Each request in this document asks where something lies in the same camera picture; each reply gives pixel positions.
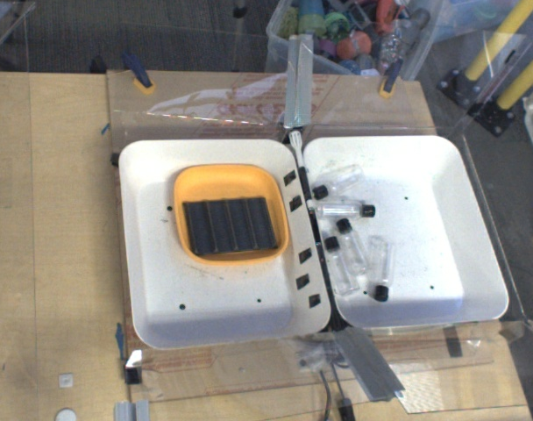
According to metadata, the thin black and white rod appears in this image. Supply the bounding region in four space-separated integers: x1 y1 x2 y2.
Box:
288 130 339 326

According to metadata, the orange plastic bowl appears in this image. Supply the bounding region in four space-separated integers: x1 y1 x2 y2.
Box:
173 163 291 268

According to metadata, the black ribbed rack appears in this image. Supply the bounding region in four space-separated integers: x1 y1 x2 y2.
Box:
181 196 280 257

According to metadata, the clear bottle with black cap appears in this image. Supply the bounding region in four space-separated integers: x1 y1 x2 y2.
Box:
335 218 368 276
311 200 377 220
323 235 360 297
366 234 395 303
311 164 366 202

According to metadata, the white plastic tray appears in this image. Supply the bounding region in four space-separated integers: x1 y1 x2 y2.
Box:
117 138 332 351
301 134 510 330

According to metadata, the yellow post with black base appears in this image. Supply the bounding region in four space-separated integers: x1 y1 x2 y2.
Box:
466 57 533 139
437 0 533 109

